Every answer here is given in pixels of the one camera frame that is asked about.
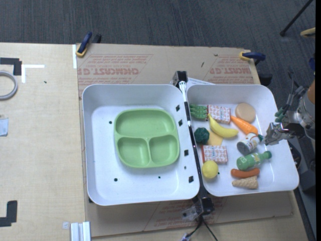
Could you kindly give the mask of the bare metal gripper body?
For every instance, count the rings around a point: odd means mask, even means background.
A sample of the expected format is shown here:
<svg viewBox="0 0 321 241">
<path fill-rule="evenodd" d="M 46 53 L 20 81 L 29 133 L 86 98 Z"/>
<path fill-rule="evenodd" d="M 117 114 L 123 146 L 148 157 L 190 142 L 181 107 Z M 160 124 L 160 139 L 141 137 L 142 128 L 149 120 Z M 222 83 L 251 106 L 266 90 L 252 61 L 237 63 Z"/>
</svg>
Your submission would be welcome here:
<svg viewBox="0 0 321 241">
<path fill-rule="evenodd" d="M 291 136 L 302 138 L 310 130 L 310 114 L 303 110 L 288 110 L 281 123 Z"/>
</svg>

